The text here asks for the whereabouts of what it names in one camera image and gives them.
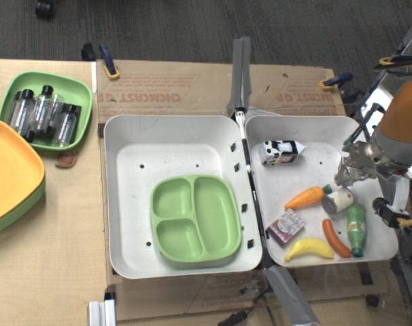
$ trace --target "brown round object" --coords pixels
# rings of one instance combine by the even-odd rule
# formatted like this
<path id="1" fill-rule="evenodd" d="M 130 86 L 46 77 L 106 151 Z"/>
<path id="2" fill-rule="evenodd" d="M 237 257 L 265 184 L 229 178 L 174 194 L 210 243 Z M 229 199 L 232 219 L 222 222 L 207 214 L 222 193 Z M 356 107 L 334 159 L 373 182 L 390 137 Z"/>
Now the brown round object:
<path id="1" fill-rule="evenodd" d="M 61 151 L 58 153 L 55 165 L 60 168 L 71 168 L 76 163 L 76 153 L 70 149 L 67 151 Z"/>

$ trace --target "caster wheel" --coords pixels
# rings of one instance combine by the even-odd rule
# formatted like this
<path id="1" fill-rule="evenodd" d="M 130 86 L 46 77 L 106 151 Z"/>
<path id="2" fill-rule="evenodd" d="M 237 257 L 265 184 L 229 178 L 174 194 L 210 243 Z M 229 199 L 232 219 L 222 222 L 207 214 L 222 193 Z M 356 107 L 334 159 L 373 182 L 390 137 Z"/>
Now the caster wheel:
<path id="1" fill-rule="evenodd" d="M 37 17 L 51 19 L 54 8 L 53 4 L 50 1 L 38 0 L 37 6 L 35 7 L 35 14 Z"/>

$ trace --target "purple box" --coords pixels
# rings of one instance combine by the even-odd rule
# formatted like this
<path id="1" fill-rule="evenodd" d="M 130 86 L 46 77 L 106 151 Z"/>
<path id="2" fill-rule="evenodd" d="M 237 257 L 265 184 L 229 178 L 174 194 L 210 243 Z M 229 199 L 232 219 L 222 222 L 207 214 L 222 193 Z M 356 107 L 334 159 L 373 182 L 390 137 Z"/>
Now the purple box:
<path id="1" fill-rule="evenodd" d="M 267 228 L 267 231 L 280 245 L 285 245 L 305 224 L 292 209 L 288 209 Z"/>

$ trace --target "green bottle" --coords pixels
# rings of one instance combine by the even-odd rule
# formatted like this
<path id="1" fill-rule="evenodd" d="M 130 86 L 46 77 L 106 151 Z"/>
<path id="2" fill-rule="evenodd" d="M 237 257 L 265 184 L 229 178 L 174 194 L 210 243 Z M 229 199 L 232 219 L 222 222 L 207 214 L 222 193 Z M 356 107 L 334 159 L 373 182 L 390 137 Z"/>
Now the green bottle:
<path id="1" fill-rule="evenodd" d="M 366 237 L 366 219 L 364 207 L 359 204 L 353 204 L 348 207 L 348 239 L 351 243 L 351 254 L 354 257 L 362 257 L 362 243 Z"/>

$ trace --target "toy carrot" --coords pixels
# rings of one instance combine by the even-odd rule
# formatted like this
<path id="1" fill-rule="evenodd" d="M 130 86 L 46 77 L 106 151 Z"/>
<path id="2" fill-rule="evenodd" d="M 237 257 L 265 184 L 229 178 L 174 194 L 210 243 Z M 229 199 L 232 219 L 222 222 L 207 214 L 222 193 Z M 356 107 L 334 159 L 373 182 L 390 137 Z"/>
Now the toy carrot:
<path id="1" fill-rule="evenodd" d="M 319 186 L 312 186 L 306 189 L 305 191 L 301 192 L 299 195 L 293 197 L 289 202 L 285 204 L 285 209 L 295 209 L 300 206 L 305 206 L 309 204 L 313 204 L 319 202 L 324 194 L 331 193 L 331 186 L 327 185 L 323 188 Z"/>

